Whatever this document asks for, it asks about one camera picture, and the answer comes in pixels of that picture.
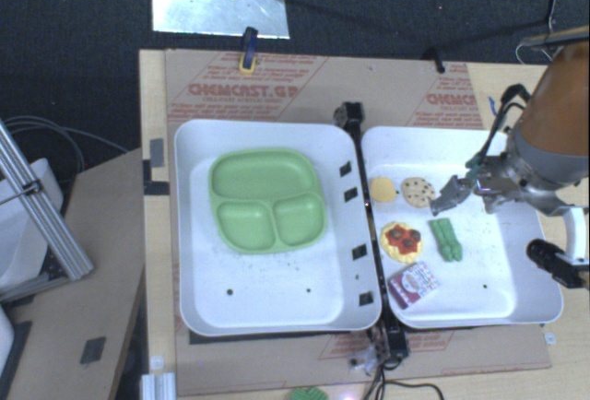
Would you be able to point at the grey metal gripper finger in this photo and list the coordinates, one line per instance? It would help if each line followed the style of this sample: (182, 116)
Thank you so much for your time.
(496, 203)
(451, 197)

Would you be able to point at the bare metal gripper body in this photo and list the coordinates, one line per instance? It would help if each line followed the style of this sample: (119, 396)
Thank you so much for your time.
(516, 181)

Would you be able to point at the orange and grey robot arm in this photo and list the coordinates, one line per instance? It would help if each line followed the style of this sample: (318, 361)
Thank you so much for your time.
(555, 112)

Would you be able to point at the chocolate chip biscuit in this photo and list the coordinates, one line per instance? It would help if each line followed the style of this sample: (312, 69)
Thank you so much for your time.
(417, 192)

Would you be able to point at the green toy asparagus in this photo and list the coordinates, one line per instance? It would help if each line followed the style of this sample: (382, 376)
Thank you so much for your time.
(446, 239)

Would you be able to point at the white plastic tray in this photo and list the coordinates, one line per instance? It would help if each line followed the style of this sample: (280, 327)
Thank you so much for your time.
(276, 287)
(488, 260)

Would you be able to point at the yellow pizza with red topping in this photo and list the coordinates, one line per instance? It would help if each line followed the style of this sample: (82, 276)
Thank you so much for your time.
(401, 242)

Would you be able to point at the yellow toy fruit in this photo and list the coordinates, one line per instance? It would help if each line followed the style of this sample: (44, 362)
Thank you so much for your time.
(382, 190)

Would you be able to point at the thin black rod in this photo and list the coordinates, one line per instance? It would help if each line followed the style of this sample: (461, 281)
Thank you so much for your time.
(374, 236)

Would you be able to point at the red and white carton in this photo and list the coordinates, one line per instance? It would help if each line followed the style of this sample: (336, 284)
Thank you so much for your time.
(413, 285)

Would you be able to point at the green divided plate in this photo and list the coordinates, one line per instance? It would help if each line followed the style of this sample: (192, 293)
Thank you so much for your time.
(258, 186)

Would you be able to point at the brown cardboard board red print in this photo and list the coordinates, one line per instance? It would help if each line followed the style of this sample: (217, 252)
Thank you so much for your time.
(286, 89)

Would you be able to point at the green ribbed toy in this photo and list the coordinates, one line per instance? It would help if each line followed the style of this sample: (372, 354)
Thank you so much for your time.
(309, 394)

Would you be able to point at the black cylinder on white bracket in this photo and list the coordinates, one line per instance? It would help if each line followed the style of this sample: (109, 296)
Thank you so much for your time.
(553, 256)

